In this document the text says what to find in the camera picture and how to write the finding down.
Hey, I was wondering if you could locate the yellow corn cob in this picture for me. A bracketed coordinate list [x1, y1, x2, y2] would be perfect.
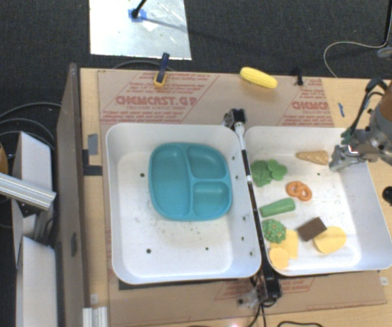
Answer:
[239, 66, 279, 90]

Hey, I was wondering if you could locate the yellow round chip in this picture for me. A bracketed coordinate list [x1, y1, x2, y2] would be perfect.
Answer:
[312, 225, 348, 255]

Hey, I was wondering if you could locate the green cucumber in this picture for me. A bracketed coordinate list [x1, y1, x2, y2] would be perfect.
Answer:
[258, 197, 297, 218]

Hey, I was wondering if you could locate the thin black and white rod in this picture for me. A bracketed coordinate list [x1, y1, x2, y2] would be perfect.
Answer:
[233, 122, 273, 280]

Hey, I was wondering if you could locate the green peas heap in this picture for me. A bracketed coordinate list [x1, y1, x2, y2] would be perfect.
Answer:
[261, 218, 288, 245]

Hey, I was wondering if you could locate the teal divided plate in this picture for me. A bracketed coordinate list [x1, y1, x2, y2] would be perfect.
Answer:
[147, 142, 234, 222]

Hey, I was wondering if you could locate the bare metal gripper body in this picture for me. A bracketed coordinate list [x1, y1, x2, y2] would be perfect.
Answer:
[346, 129, 392, 170]

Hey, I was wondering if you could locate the brown cardboard board red print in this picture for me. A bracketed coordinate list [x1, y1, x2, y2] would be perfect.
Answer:
[97, 69, 388, 317]

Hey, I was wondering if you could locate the orange round slice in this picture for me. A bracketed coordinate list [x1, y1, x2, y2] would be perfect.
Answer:
[268, 247, 290, 270]

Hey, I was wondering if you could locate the brown chocolate bar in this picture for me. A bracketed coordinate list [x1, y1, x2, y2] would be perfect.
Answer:
[296, 217, 328, 243]

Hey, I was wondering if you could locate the orange pretzel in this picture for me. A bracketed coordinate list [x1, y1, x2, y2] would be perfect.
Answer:
[286, 181, 313, 202]

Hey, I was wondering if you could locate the green lettuce leaf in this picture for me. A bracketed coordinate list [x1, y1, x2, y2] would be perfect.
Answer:
[250, 160, 273, 188]
[266, 159, 288, 181]

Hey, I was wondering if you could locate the tan pizza slice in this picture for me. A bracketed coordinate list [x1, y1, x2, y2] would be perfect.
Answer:
[295, 150, 330, 166]

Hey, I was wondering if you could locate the yellow cheese slice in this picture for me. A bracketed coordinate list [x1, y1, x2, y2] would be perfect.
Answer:
[276, 229, 300, 260]

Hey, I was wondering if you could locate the black block with thin wires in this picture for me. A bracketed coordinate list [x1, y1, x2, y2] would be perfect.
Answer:
[259, 270, 282, 301]
[224, 108, 248, 128]

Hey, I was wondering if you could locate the white plastic tray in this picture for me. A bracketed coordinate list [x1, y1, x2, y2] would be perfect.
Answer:
[243, 125, 392, 278]
[104, 122, 263, 285]

